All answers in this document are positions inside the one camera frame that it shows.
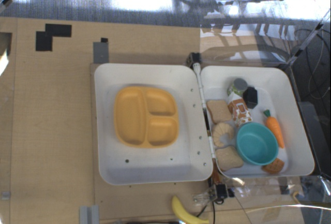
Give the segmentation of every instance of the yellow divided plate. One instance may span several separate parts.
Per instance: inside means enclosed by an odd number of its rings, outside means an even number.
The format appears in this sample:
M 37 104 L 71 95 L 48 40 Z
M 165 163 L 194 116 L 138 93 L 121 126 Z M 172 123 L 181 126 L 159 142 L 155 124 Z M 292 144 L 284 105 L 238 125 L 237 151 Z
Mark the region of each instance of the yellow divided plate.
M 124 88 L 115 98 L 114 125 L 116 136 L 125 145 L 169 146 L 176 141 L 179 131 L 175 99 L 158 88 Z

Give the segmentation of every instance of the blue bowl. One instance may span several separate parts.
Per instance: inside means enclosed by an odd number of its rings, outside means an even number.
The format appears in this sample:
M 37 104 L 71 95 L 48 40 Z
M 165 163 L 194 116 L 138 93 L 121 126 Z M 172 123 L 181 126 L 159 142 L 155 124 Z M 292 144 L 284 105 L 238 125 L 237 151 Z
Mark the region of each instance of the blue bowl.
M 253 165 L 269 164 L 278 155 L 274 134 L 258 123 L 245 124 L 238 130 L 236 147 L 241 158 Z

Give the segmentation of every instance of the yellow banana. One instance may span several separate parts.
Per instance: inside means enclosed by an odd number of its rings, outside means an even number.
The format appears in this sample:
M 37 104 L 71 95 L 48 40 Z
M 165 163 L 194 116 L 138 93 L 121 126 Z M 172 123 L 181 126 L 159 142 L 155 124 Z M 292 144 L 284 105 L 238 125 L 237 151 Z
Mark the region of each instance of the yellow banana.
M 209 224 L 207 219 L 200 219 L 188 213 L 177 196 L 172 197 L 171 206 L 176 217 L 186 224 Z

